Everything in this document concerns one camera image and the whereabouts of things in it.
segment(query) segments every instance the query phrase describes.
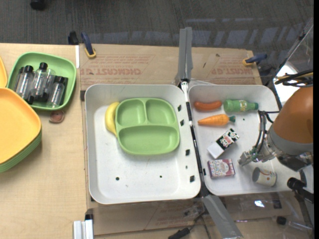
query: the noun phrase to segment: stack of plates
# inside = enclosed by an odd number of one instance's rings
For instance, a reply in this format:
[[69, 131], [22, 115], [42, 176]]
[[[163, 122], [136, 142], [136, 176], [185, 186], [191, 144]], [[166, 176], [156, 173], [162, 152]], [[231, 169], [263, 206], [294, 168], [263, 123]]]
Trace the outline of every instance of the stack of plates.
[[41, 120], [30, 105], [5, 88], [6, 73], [0, 59], [0, 172], [17, 165], [41, 142]]

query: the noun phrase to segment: caster wheel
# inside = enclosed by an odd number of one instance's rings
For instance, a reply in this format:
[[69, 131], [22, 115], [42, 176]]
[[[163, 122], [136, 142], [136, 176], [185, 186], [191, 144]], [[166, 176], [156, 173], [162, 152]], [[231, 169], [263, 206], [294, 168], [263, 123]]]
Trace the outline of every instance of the caster wheel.
[[30, 5], [34, 10], [43, 10], [45, 7], [44, 0], [31, 0]]

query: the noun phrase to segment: brown round object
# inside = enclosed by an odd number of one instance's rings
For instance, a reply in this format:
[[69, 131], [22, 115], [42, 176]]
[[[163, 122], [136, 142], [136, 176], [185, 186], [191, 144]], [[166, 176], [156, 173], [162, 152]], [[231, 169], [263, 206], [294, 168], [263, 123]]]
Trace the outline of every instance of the brown round object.
[[49, 120], [52, 123], [61, 123], [64, 120], [64, 111], [63, 110], [52, 111], [50, 114]]

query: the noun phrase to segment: yellow clamp pad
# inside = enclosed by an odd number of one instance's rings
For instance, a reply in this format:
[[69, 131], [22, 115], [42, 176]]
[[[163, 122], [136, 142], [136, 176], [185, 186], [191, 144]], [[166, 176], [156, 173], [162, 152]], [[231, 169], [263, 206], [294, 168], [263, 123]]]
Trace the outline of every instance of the yellow clamp pad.
[[95, 52], [95, 49], [93, 49], [93, 54], [90, 54], [87, 50], [87, 48], [84, 48], [85, 50], [85, 53], [86, 55], [89, 57], [89, 58], [95, 58], [96, 57], [96, 52]]
[[253, 63], [246, 63], [246, 60], [247, 60], [247, 58], [243, 59], [244, 66], [252, 66], [254, 64], [254, 62]]

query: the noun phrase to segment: small pink box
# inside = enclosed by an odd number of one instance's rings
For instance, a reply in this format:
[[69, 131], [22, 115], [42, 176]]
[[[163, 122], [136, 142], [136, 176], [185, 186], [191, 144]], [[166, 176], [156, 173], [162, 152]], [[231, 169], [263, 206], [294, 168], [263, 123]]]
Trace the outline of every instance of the small pink box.
[[233, 161], [229, 159], [216, 159], [207, 162], [208, 170], [211, 178], [234, 176], [235, 170]]

